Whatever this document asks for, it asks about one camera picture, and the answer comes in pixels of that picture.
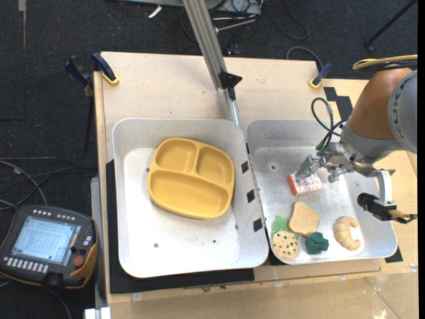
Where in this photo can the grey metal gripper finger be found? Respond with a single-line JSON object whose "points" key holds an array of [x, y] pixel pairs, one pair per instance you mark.
{"points": [[308, 168], [334, 176]]}

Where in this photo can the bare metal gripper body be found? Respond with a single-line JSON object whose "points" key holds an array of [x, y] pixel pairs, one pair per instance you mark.
{"points": [[338, 159]]}

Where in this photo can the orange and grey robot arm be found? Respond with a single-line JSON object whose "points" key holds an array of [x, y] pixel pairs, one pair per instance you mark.
{"points": [[378, 111]]}

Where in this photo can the orange and white packet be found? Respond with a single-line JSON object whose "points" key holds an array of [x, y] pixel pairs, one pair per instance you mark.
{"points": [[307, 186]]}

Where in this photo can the white plastic tray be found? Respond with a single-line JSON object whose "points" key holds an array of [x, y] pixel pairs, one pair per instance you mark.
{"points": [[335, 198], [186, 244]]}

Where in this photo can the tan bread slice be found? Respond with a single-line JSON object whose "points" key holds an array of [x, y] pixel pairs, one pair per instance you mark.
{"points": [[303, 219]]}

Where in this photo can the beige croissant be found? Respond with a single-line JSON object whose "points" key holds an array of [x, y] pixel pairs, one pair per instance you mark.
{"points": [[345, 233]]}

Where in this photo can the green lettuce leaf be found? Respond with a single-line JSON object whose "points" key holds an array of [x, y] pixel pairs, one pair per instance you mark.
{"points": [[278, 224]]}

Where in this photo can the green broccoli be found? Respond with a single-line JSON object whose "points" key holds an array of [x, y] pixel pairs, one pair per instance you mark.
{"points": [[316, 243]]}

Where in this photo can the tan spotted biscuit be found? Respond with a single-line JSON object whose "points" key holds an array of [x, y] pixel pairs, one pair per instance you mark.
{"points": [[285, 245]]}

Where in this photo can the yellow divided plate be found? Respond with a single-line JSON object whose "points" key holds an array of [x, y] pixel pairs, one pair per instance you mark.
{"points": [[189, 188]]}

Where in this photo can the pale wood board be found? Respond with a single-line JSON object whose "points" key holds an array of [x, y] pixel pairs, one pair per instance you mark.
{"points": [[159, 88]]}

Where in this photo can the black cylinder on white bracket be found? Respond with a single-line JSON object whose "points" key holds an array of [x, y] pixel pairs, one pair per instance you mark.
{"points": [[372, 204]]}

